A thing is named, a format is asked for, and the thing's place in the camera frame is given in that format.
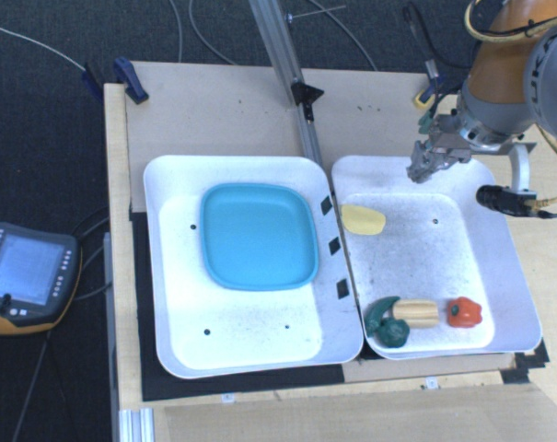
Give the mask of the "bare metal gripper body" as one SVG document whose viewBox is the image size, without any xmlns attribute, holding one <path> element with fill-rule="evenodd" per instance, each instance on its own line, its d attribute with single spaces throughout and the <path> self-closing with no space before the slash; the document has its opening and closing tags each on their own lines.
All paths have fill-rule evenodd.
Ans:
<svg viewBox="0 0 557 442">
<path fill-rule="evenodd" d="M 426 150 L 445 162 L 468 162 L 472 154 L 494 154 L 505 142 L 505 135 L 458 112 L 436 115 L 429 128 Z"/>
</svg>

